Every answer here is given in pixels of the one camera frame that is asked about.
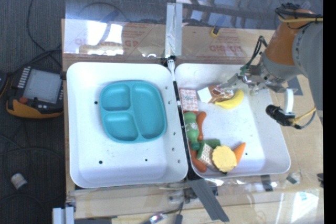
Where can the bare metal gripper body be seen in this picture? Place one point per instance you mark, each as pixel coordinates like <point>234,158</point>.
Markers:
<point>253,74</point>

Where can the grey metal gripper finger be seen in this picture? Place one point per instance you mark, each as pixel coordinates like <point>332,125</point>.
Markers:
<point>256,89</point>
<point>231,81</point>

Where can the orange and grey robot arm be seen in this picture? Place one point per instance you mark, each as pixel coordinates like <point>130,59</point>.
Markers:
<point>309,60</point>

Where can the yellow banana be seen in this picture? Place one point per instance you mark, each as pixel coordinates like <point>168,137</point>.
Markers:
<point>231,102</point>

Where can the white plastic tray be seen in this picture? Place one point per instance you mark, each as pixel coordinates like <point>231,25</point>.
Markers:
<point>236,128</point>
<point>86,126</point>

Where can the orange and white patterned carton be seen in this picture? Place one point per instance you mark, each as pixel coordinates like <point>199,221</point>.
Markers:
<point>189,99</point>

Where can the orange sausage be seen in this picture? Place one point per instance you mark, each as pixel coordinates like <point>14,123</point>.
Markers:
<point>198,164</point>
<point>201,123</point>

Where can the green bottle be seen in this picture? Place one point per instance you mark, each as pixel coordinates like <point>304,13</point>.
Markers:
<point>191,126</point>

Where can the orange carrot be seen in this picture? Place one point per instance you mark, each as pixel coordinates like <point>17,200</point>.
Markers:
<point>240,152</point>

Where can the green and orange patterned carton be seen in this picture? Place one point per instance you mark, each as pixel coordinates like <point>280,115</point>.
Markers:
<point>206,153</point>

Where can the yellow round biscuit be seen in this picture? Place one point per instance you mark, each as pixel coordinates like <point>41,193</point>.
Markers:
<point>224,159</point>

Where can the blue divided plate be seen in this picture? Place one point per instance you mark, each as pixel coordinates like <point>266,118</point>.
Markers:
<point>144,110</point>

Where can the brown cardboard board, red print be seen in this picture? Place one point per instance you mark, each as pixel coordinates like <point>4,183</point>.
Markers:
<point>299,199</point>

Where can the small grey can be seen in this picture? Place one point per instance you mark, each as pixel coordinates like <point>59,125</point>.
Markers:
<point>19,181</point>

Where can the black cylinder on white bracket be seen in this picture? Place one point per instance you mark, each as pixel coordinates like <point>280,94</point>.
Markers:
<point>278,112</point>

